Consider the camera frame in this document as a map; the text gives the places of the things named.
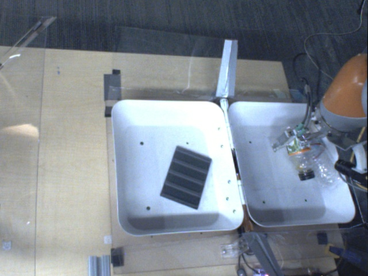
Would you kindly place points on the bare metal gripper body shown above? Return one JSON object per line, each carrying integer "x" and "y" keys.
{"x": 314, "y": 126}

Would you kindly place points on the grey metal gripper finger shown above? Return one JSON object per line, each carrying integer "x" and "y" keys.
{"x": 280, "y": 143}
{"x": 312, "y": 137}

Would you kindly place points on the clear bottle with orange label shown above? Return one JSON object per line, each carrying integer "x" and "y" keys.
{"x": 303, "y": 161}

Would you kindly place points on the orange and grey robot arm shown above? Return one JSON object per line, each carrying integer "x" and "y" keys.
{"x": 345, "y": 91}

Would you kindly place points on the crumpled clear plastic bottle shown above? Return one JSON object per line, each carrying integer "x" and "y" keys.
{"x": 327, "y": 171}

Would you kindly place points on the white plastic tray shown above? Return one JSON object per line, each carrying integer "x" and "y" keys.
{"x": 149, "y": 183}
{"x": 273, "y": 188}

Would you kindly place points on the thin black and white rod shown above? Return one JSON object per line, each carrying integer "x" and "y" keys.
{"x": 234, "y": 157}

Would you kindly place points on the black ridged rectangular block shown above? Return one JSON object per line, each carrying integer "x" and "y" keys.
{"x": 185, "y": 177}

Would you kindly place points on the black cylinder on white bracket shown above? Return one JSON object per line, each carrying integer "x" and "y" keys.
{"x": 345, "y": 166}

